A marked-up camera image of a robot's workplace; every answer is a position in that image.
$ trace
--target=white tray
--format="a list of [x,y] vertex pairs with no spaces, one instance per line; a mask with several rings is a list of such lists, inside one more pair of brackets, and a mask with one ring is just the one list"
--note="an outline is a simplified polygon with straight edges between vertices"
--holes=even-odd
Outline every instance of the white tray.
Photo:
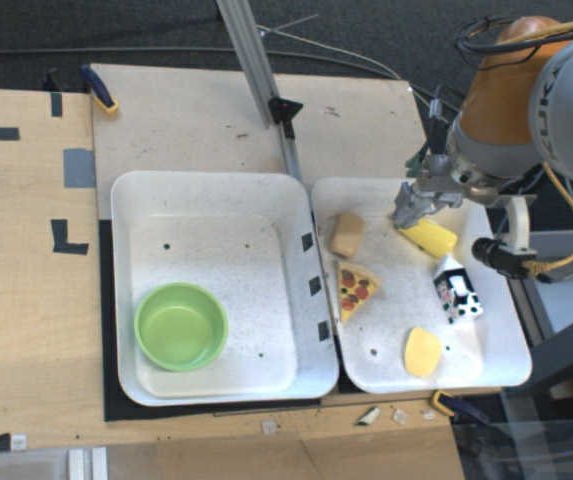
[[[111,203],[118,373],[131,399],[302,399],[333,388],[337,355],[301,183],[283,174],[133,171],[115,181]],[[172,281],[203,286],[228,316],[221,355],[197,371],[163,370],[135,340],[137,305]]]
[[[491,236],[485,209],[465,201],[459,209],[431,217],[458,235],[452,256],[466,268],[484,309],[472,322],[450,325],[432,285],[437,260],[399,234],[389,218],[402,181],[337,177],[322,179],[313,188],[329,299],[348,376],[371,393],[523,383],[530,376],[531,359],[508,283],[471,253],[477,238]],[[328,250],[328,242],[337,216],[345,211],[366,221],[362,244],[351,261],[379,274],[383,287],[341,323],[335,291],[339,257]],[[404,368],[406,339],[415,326],[434,333],[444,347],[437,368],[425,379]]]

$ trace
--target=wooden table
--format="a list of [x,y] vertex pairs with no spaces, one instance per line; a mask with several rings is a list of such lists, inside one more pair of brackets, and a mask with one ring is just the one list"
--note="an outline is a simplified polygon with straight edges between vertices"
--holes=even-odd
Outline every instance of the wooden table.
[[[307,456],[316,454],[313,464],[335,470],[334,478],[342,478],[340,456],[354,455],[357,467],[367,460],[365,450],[376,450],[373,472],[382,477],[390,461],[404,461],[413,471],[463,478],[448,418],[425,418],[426,393],[402,401],[331,394],[321,408],[105,422],[97,193],[66,188],[63,171],[64,150],[94,150],[92,102],[86,94],[62,98],[63,115],[53,117],[49,93],[0,90],[0,127],[16,127],[20,135],[0,141],[0,434],[25,434],[30,449],[139,444],[129,453],[114,451],[122,453],[120,464],[161,441],[190,440],[196,448],[184,453],[197,453],[203,438],[232,453],[242,441],[222,439],[291,436],[307,443],[298,445],[299,457],[308,449]],[[69,241],[89,244],[87,254],[53,252],[53,219],[68,221]],[[353,426],[373,406],[382,410],[376,422]],[[391,419],[395,409],[408,415],[404,425]],[[263,436],[264,420],[274,421],[281,437]],[[273,444],[266,453],[284,450]]]

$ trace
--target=blue and yellow clamp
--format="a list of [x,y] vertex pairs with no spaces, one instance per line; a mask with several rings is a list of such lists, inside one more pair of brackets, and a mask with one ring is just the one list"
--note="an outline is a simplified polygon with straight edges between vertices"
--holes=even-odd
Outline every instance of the blue and yellow clamp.
[[448,417],[465,417],[482,425],[488,425],[490,418],[477,407],[465,402],[461,397],[454,397],[446,391],[438,389],[430,399],[431,405]]
[[90,87],[95,103],[108,114],[116,112],[119,108],[119,103],[110,95],[97,73],[88,64],[83,64],[79,71],[84,83]]

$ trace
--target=green bowl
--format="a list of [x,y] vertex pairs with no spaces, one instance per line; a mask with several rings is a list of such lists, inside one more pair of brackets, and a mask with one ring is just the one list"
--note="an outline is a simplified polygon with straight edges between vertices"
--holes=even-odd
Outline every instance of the green bowl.
[[213,362],[228,336],[220,302],[190,283],[170,283],[152,290],[135,314],[135,336],[156,365],[175,372],[197,370]]

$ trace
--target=toy pizza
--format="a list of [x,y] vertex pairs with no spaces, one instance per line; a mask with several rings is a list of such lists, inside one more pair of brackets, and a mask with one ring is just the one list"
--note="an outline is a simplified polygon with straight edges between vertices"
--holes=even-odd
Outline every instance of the toy pizza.
[[337,280],[342,322],[348,320],[382,285],[377,274],[346,261],[337,262]]

